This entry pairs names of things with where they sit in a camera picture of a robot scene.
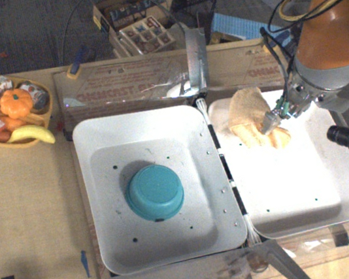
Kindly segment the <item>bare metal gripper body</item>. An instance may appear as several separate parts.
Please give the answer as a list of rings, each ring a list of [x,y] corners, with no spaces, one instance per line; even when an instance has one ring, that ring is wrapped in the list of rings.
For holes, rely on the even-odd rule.
[[[310,104],[319,97],[323,98],[323,90],[309,84],[302,78],[292,79],[284,87],[282,95],[270,111],[277,120],[299,117],[306,112]]]

